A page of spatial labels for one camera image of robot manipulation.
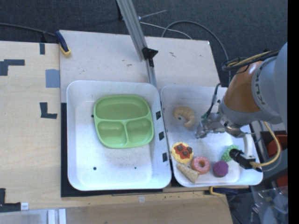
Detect beige toy wedge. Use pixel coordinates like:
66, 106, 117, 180
176, 162, 200, 184

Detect tan toy croissant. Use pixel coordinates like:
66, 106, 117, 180
173, 106, 196, 128

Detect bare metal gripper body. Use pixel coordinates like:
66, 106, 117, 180
203, 112, 245, 139

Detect black cylinder on white bracket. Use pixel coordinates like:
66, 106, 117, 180
228, 133, 257, 170

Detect white plastic tray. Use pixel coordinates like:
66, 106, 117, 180
66, 79, 172, 192
160, 85, 264, 188

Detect green toy broccoli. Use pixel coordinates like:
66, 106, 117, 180
220, 144, 240, 163

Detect green divided plate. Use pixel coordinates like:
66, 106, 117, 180
93, 94, 155, 149

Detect pink toy doughnut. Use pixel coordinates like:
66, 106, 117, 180
191, 155, 211, 175

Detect yellow spaghetti with meatballs toy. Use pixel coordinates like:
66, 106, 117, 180
171, 141, 194, 165

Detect purple toy grapes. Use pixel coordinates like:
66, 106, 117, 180
212, 160, 229, 178

